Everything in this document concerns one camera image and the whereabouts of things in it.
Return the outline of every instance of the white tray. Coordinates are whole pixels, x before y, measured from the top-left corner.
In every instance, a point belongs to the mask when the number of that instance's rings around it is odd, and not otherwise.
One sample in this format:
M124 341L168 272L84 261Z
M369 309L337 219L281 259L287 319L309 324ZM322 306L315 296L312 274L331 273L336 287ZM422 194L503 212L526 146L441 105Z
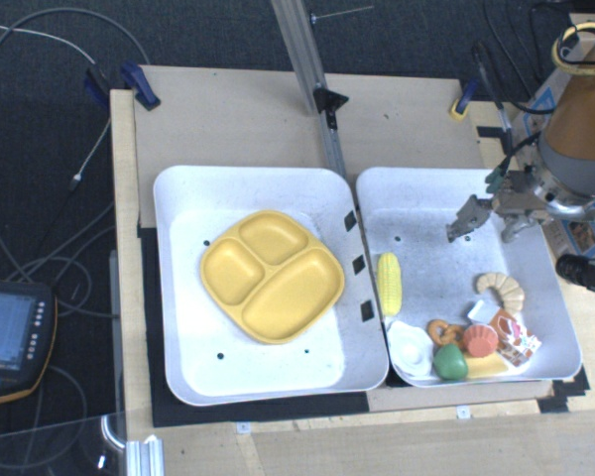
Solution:
M183 402L211 406L261 399L366 391L388 372L388 350L348 184L320 169L176 166L154 187L161 265L166 375ZM281 345L245 334L205 290L206 245L259 210L279 210L319 238L344 269L335 306ZM370 303L374 316L364 320Z
M527 299L520 319L542 342L532 361L493 378L441 381L434 373L415 386L453 386L475 382L557 380L574 376L581 351L541 229L522 231L510 244L501 240L503 220L492 215L467 237L448 243L446 226L467 198L485 193L487 170L374 168L357 180L367 245L376 270L384 252L394 252L402 267L403 308L396 316L425 329L435 318L467 324L467 312L481 298L476 277L501 272L514 277ZM486 300L493 301L491 296Z

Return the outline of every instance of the dark background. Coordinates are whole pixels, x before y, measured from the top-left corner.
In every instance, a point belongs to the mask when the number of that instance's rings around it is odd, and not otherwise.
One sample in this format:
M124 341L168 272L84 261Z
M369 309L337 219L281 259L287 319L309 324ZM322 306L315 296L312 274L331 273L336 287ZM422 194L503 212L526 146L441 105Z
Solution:
M498 67L503 90L521 101L528 100L552 71L548 51L567 27L568 13L595 12L595 0L305 0L305 4L316 15L374 6L315 25L326 72L466 82L476 74L472 45L483 41ZM134 34L153 64L292 69L269 0L0 0L0 25L60 7L88 9L115 20ZM79 45L115 87L123 87L119 66L124 60L145 62L119 30L90 16L51 14L24 28ZM68 191L70 179L108 117L83 88L87 67L75 50L45 38L15 34L0 47L0 235L21 264L48 255L113 199L108 139L93 156L80 187ZM476 96L484 99L487 94L479 90ZM62 254L70 256L113 224L111 211ZM85 310L110 312L108 259L114 248L114 232L109 231L79 256L93 283ZM60 266L48 264L35 279L52 283ZM13 271L0 249L0 279ZM79 301L86 291L85 274L71 268L57 291L66 301ZM110 319L80 313L60 318L52 364L80 384L90 417L115 409L112 362ZM79 394L65 377L47 373L43 389L40 424L82 416ZM0 406L0 433L32 427L38 398L35 393Z

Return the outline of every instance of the brown pretzel toy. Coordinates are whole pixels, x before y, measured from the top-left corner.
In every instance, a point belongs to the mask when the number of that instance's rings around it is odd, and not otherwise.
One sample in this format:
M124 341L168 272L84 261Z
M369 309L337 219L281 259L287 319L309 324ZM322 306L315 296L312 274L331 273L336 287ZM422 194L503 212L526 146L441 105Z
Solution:
M465 350L464 333L463 326L449 324L443 319L435 319L427 325L427 334L436 345L456 344L461 351Z

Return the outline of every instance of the yellow corn cob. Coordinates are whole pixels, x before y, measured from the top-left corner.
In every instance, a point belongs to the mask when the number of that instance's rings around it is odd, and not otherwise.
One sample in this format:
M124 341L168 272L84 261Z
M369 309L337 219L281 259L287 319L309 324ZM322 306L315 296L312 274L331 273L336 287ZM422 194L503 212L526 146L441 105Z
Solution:
M392 252L386 252L379 257L377 292L379 293L381 312L384 316L399 313L403 299L401 267L397 256Z

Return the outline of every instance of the black hole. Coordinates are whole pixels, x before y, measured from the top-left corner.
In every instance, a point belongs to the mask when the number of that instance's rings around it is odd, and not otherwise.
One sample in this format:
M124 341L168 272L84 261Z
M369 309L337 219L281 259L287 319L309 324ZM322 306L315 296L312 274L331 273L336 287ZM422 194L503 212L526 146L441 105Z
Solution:
M364 256L361 255L355 261L353 261L353 270L355 271L355 275L361 272L364 268L366 268L366 262L364 261Z
M361 320L366 322L375 316L375 310L373 309L373 303L368 300L361 304Z
M349 211L348 215L344 217L344 225L346 226L346 232L350 231L357 224L357 218L353 211Z

